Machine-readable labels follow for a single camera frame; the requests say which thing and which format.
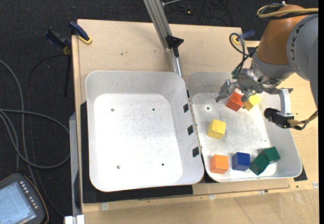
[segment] green cube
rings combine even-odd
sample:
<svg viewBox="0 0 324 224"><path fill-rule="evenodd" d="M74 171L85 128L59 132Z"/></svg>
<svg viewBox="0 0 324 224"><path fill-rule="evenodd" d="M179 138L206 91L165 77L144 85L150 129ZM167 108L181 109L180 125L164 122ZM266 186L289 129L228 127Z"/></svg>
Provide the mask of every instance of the green cube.
<svg viewBox="0 0 324 224"><path fill-rule="evenodd" d="M255 160L251 163L250 170L256 175L261 174L267 166L270 164L269 160L262 154L259 154Z"/></svg>
<svg viewBox="0 0 324 224"><path fill-rule="evenodd" d="M280 159L279 153L275 146L264 149L260 154L267 158L270 164L275 163Z"/></svg>

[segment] yellow cube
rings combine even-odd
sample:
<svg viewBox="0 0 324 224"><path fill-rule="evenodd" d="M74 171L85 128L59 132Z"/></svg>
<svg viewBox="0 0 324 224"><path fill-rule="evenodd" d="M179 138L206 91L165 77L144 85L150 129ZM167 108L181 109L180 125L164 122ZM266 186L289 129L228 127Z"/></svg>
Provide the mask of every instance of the yellow cube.
<svg viewBox="0 0 324 224"><path fill-rule="evenodd" d="M243 103L244 108L246 108L247 110L252 109L255 105L257 105L258 103L261 102L261 98L255 94L252 95L248 101Z"/></svg>
<svg viewBox="0 0 324 224"><path fill-rule="evenodd" d="M208 133L209 137L220 139L225 134L226 122L213 119L209 123Z"/></svg>

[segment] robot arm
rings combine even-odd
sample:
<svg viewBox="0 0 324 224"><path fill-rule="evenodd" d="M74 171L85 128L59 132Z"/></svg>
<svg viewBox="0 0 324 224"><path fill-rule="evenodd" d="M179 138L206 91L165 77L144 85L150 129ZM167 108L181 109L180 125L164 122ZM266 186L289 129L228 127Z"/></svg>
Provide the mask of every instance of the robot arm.
<svg viewBox="0 0 324 224"><path fill-rule="evenodd" d="M300 11L297 5L283 5L276 14ZM289 93L292 89L277 86L296 72L310 81L313 98L318 109L318 12L312 15L291 16L270 20L259 46L251 56L251 68L243 68L236 82L227 80L216 97L216 102L228 97L235 88L240 89L245 102L251 95L267 92L279 94L281 111L266 109L264 116L282 128L292 127L294 115L290 113Z"/></svg>

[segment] empty white tray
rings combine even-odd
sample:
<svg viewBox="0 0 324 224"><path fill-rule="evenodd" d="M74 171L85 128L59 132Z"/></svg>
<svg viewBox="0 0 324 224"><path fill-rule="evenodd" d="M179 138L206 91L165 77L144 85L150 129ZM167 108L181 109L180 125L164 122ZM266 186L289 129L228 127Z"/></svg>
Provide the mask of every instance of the empty white tray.
<svg viewBox="0 0 324 224"><path fill-rule="evenodd" d="M215 101L215 95L231 77L228 72L196 72L188 78L192 110L208 175L218 182L298 176L302 164L290 129L282 129L263 116L266 108L280 110L279 96L263 92L258 94L262 101L250 111L243 108L233 111L226 107L227 98L218 103ZM209 123L213 119L226 122L225 135L221 139L207 136ZM250 169L232 169L232 156L236 152L250 154L253 161L262 149L272 146L276 147L281 159L270 164L259 176ZM215 154L229 157L229 170L224 174L210 171L210 159Z"/></svg>
<svg viewBox="0 0 324 224"><path fill-rule="evenodd" d="M199 182L204 166L184 80L95 71L86 79L90 180L103 192Z"/></svg>

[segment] black bracket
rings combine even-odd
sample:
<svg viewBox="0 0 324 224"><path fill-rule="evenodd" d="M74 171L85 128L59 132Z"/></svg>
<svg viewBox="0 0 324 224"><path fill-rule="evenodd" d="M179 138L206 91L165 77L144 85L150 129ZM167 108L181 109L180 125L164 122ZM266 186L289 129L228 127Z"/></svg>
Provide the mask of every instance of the black bracket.
<svg viewBox="0 0 324 224"><path fill-rule="evenodd" d="M178 47L183 43L183 39L176 38L175 36L167 36L167 43L169 48L173 48L175 57L179 57Z"/></svg>

